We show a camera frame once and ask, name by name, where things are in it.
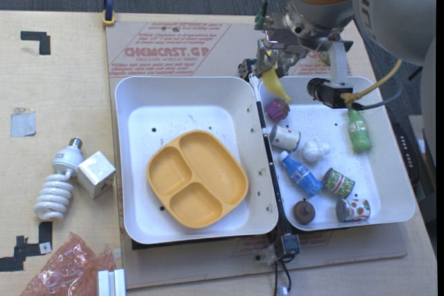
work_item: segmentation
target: white container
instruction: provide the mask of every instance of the white container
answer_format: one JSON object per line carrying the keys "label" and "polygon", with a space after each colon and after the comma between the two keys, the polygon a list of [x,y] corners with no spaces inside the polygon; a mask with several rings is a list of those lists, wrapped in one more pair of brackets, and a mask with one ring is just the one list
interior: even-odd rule
{"label": "white container", "polygon": [[[266,234],[278,222],[256,100],[237,77],[129,77],[116,87],[123,220],[142,244]],[[248,176],[245,199],[214,224],[191,229],[162,210],[146,165],[163,145],[190,130],[215,135]]]}
{"label": "white container", "polygon": [[[319,137],[322,142],[330,146],[330,153],[324,160],[314,163],[303,160],[302,149],[297,149],[290,155],[293,159],[303,162],[319,180],[322,180],[329,168],[353,179],[355,187],[349,198],[368,199],[372,214],[365,221],[339,222],[336,217],[338,197],[323,189],[314,197],[308,198],[304,191],[291,181],[285,167],[279,163],[278,155],[282,149],[273,147],[273,159],[288,221],[298,229],[315,231],[409,220],[415,212],[415,197],[385,107],[361,113],[367,123],[372,148],[368,152],[355,153],[348,134],[347,110],[331,109],[318,101],[313,101],[307,92],[307,83],[310,79],[312,77],[281,79],[292,101],[289,103],[289,115],[277,124],[300,131],[300,147]],[[348,77],[347,80],[348,84],[354,87],[354,92],[360,92],[373,84],[361,77]],[[261,83],[259,93],[264,107],[277,98],[268,92],[264,83]],[[359,102],[370,105],[381,100],[379,92],[375,90]],[[266,115],[267,127],[270,128],[275,124],[276,122]],[[316,211],[315,219],[307,225],[301,225],[293,216],[293,206],[303,199],[307,199]]]}

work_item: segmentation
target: tin can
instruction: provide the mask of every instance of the tin can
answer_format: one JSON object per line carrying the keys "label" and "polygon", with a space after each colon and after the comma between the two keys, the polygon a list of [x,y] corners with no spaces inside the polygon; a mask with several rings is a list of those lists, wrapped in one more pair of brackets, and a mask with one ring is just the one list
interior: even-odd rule
{"label": "tin can", "polygon": [[367,199],[340,199],[336,203],[336,217],[339,222],[364,221],[370,217]]}
{"label": "tin can", "polygon": [[270,131],[270,142],[276,147],[288,151],[296,150],[299,146],[300,132],[274,125]]}
{"label": "tin can", "polygon": [[353,188],[355,187],[355,181],[346,177],[344,174],[330,168],[322,178],[324,188],[331,191],[334,194],[341,196],[342,198],[348,197]]}

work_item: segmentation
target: yellow cable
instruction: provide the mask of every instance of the yellow cable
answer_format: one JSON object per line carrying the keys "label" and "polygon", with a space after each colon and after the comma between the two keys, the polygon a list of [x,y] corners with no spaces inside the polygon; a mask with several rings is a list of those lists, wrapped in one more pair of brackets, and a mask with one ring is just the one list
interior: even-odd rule
{"label": "yellow cable", "polygon": [[391,69],[391,71],[389,71],[383,78],[378,80],[375,84],[371,85],[370,87],[368,87],[367,89],[365,89],[365,90],[363,90],[362,92],[359,92],[359,93],[354,93],[354,94],[353,93],[342,93],[341,94],[341,98],[344,100],[345,104],[353,103],[356,100],[359,100],[364,95],[367,95],[368,93],[372,92],[376,88],[378,88],[381,85],[383,85],[391,77],[393,77],[393,75],[401,67],[401,64],[402,64],[402,61],[400,59],[398,59],[396,61],[395,65],[393,66],[393,68]]}

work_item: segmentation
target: gray tape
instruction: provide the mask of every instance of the gray tape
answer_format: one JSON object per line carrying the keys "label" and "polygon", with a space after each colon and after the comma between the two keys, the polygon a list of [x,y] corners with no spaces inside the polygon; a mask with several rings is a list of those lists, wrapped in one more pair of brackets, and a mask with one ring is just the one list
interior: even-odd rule
{"label": "gray tape", "polygon": [[29,137],[35,134],[35,112],[11,115],[11,137]]}

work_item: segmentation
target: green can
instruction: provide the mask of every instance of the green can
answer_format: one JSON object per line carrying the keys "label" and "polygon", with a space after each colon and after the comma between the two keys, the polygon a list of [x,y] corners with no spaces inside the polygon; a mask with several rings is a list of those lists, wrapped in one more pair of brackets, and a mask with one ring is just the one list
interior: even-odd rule
{"label": "green can", "polygon": [[322,179],[324,189],[331,191],[332,193],[341,196],[342,198],[348,197],[353,188],[355,187],[355,181],[346,177],[344,174],[330,168]]}

